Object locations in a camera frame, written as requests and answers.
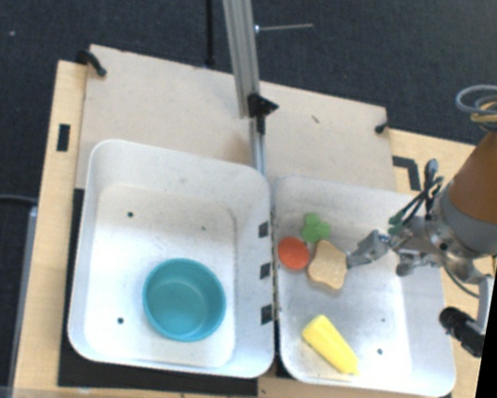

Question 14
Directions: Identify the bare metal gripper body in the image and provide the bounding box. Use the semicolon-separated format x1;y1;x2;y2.
384;208;496;287

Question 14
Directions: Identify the red tomato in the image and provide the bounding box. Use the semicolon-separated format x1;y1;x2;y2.
273;233;315;274

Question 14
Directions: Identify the yellow corn cob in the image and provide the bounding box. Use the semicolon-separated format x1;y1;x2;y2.
294;310;369;378

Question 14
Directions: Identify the black cylinder on white bracket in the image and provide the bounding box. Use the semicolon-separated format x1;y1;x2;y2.
432;268;496;360

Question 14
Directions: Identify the thin black and white rod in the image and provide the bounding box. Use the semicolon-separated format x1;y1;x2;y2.
251;206;301;327

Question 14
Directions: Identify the green broccoli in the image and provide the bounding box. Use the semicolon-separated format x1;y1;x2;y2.
298;209;335;249

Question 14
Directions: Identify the white plastic tray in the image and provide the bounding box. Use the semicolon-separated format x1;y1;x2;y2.
53;133;309;394
240;170;488;398

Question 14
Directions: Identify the tan bread slice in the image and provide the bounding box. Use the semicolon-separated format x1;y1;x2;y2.
303;237;353;298

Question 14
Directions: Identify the pale flat board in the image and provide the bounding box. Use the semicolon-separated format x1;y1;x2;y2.
34;42;483;398

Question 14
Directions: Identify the teal bowl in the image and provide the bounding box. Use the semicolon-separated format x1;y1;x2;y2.
133;251;235;350

